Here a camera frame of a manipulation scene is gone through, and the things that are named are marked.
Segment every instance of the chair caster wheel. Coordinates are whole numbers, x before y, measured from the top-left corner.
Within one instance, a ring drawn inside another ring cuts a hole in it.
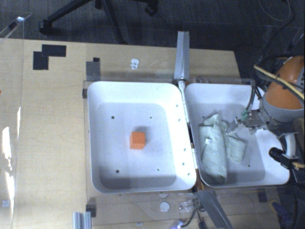
[[[158,7],[156,5],[148,4],[145,8],[145,12],[149,14],[149,16],[154,16],[158,12]]]
[[[39,32],[44,35],[49,35],[52,32],[52,22],[48,20],[42,20],[39,22]]]

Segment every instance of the floor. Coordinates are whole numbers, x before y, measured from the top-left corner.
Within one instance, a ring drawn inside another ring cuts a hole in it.
[[[0,0],[0,10],[31,12],[26,39],[117,43],[103,10],[90,2],[53,23],[53,33],[38,24],[71,0]],[[157,14],[146,4],[111,0],[124,40],[131,45],[175,47],[177,31],[190,32],[191,48],[233,50],[241,77],[252,65],[281,53],[304,54],[305,0],[159,0]],[[263,9],[273,16],[267,16]]]

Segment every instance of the table surface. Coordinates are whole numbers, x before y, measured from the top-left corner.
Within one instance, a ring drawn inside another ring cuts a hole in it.
[[[12,55],[16,42],[7,41]],[[42,44],[66,45],[67,55],[49,57],[49,70],[33,70],[33,52],[41,52]],[[24,40],[13,228],[72,228],[73,212],[85,211],[91,186],[86,176],[82,98],[86,62],[100,58],[104,77],[171,79],[175,54],[175,48]],[[130,69],[132,58],[140,61],[137,70]],[[203,75],[211,81],[236,81],[239,72],[234,53],[191,50],[190,75]],[[235,228],[244,228],[245,224],[252,228],[280,228],[270,204],[259,203],[256,190],[218,190],[216,194]],[[279,201],[276,189],[267,189],[266,194],[268,201]],[[177,218],[190,216],[179,214],[178,202],[186,200],[181,193],[171,193],[166,198],[160,194],[96,194],[96,198],[101,200],[103,211],[99,212],[100,219],[92,220],[94,229],[167,229]],[[170,204],[165,213],[160,211],[163,201]],[[213,228],[207,213],[202,216],[208,228]],[[198,228],[198,219],[188,228]]]

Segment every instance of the towel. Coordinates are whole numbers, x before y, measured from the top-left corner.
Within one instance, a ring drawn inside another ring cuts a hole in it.
[[[215,114],[199,126],[201,161],[206,173],[218,184],[227,179],[227,157],[240,162],[244,156],[245,143],[236,134],[227,136],[228,124]]]

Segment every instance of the gray cloth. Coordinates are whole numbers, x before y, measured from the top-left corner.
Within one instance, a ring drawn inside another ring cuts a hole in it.
[[[226,135],[227,127],[218,114],[206,119],[203,126],[199,126],[201,161],[206,173],[218,184],[226,182],[227,157],[240,162],[245,150],[245,143],[236,134]]]

